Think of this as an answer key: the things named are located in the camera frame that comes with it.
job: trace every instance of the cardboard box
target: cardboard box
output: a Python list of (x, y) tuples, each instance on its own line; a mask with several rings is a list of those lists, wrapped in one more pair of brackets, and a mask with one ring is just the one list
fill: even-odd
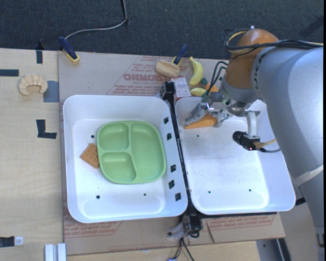
[[(80, 223), (68, 213), (65, 182), (62, 105), (72, 95), (141, 95), (159, 96), (168, 79), (158, 75), (155, 64), (169, 57), (143, 55), (98, 54), (79, 52), (80, 61), (71, 62), (64, 52), (58, 55), (61, 156), (64, 198), (64, 242), (67, 254), (175, 247), (177, 240), (167, 239), (169, 228), (179, 223), (178, 217), (160, 219)], [(217, 60), (199, 60), (204, 74), (211, 77)], [(188, 82), (193, 68), (188, 59), (180, 65), (180, 76)], [(189, 237), (189, 245), (262, 240), (285, 236), (280, 215), (239, 215), (202, 219), (199, 237)]]

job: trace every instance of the green plate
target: green plate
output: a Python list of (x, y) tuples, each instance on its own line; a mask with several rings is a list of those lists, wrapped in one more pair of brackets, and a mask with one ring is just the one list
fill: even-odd
[(97, 147), (104, 176), (117, 184), (155, 181), (166, 171), (160, 133), (150, 123), (119, 121), (98, 131)]

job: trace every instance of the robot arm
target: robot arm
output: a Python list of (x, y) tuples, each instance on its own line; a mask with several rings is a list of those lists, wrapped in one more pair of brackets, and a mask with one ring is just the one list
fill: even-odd
[[(237, 45), (230, 46), (240, 34)], [(202, 99), (206, 106), (199, 108), (215, 111), (217, 106), (226, 119), (245, 116), (257, 99), (267, 105), (287, 168), (310, 209), (319, 260), (324, 260), (323, 45), (279, 41), (261, 29), (233, 33), (224, 45), (232, 54), (220, 91), (208, 93)], [(233, 136), (235, 141), (240, 137), (239, 132)]]

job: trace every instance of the white tray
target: white tray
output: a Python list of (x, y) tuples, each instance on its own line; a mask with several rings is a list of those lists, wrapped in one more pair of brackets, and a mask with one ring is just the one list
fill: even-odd
[[(187, 194), (168, 105), (157, 97), (75, 95), (63, 105), (67, 204), (80, 222), (104, 222), (178, 216)], [(96, 144), (105, 123), (140, 120), (156, 126), (165, 149), (167, 171), (145, 184), (115, 184), (80, 155)]]
[[(245, 117), (232, 116), (216, 127), (184, 129), (184, 121), (200, 102), (198, 97), (180, 99), (178, 117), (191, 200), (206, 215), (279, 212), (290, 210), (296, 201), (283, 154), (247, 151), (232, 135), (247, 131)], [(274, 139), (266, 105), (256, 101), (250, 110), (259, 110), (258, 136), (261, 142)], [(266, 146), (268, 150), (278, 144)]]

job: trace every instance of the brown waffle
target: brown waffle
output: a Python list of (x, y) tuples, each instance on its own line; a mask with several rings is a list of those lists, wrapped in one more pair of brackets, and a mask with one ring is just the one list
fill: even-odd
[(90, 143), (88, 147), (83, 151), (80, 156), (88, 164), (92, 165), (94, 168), (99, 167), (98, 149), (94, 143)]

